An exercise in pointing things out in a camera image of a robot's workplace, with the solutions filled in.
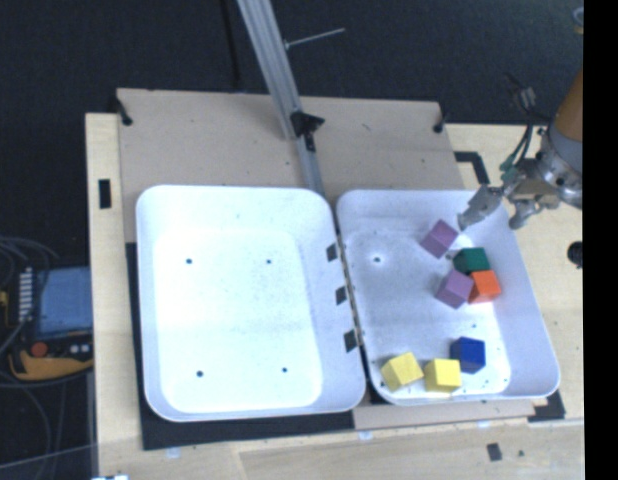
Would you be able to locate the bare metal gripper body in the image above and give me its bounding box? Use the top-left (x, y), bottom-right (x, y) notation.
top-left (503, 152), bottom-right (585, 211)

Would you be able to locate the purple cube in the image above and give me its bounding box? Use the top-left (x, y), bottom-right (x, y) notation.
top-left (420, 218), bottom-right (461, 260)
top-left (434, 268), bottom-right (476, 311)

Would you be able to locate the green cube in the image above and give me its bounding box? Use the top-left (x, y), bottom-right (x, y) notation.
top-left (452, 246), bottom-right (491, 276)

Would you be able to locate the orange cube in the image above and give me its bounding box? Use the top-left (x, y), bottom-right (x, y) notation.
top-left (468, 268), bottom-right (503, 305)

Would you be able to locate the white plastic tray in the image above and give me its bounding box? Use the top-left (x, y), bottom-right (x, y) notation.
top-left (334, 188), bottom-right (562, 408)
top-left (134, 183), bottom-right (367, 424)

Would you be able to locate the blue cube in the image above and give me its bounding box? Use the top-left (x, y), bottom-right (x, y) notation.
top-left (449, 336), bottom-right (487, 375)

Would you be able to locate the yellow cube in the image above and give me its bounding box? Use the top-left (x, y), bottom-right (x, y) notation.
top-left (379, 351), bottom-right (425, 391)
top-left (422, 357), bottom-right (463, 394)

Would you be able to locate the brown cardboard board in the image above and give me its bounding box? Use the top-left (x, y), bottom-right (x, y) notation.
top-left (115, 87), bottom-right (539, 432)

